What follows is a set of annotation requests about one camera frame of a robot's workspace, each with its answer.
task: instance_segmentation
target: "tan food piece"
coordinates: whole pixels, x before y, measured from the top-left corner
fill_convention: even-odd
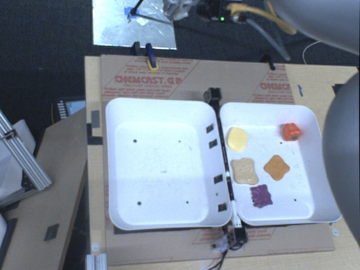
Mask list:
[[[264,170],[269,173],[274,180],[279,181],[289,172],[290,167],[279,155],[274,155],[264,166]]]
[[[243,158],[240,160],[232,160],[231,166],[236,183],[255,185],[259,182],[253,159]]]
[[[244,130],[232,127],[227,136],[226,144],[231,150],[240,152],[245,148],[247,141],[248,134]]]

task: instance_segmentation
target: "table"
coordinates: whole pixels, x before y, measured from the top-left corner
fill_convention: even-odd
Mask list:
[[[345,83],[356,73],[355,67],[285,65],[287,77],[296,104],[309,107],[315,113],[322,130],[327,110],[334,97],[332,86]],[[92,121],[92,111],[101,115],[101,59],[85,58],[87,99],[87,123]],[[92,128],[92,136],[101,137],[102,127]],[[90,238],[92,254],[106,252],[104,221],[104,177],[102,145],[88,147],[88,180],[90,209]],[[222,269],[358,269],[360,250],[343,218],[331,228],[338,231],[334,236],[335,251],[286,255],[268,255],[225,259]],[[207,269],[214,262],[197,260],[170,263],[109,266],[109,270],[121,269]]]

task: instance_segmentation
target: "aluminum sheet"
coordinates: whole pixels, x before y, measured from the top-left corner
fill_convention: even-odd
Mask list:
[[[174,25],[164,15],[163,0],[144,0],[137,13],[168,24],[142,17],[131,18],[129,22],[127,13],[138,1],[93,0],[93,43],[131,47],[139,41],[142,48],[151,43],[157,49],[176,50]]]

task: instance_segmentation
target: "purple food piece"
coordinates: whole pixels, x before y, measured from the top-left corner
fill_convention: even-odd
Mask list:
[[[265,184],[257,187],[251,187],[250,190],[254,207],[262,208],[267,205],[272,205],[271,194]]]

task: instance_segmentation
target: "small cube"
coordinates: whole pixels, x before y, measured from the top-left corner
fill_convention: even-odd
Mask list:
[[[296,126],[295,123],[285,124],[285,126],[282,129],[282,132],[285,141],[295,141],[302,134],[302,132],[300,131],[298,126]]]

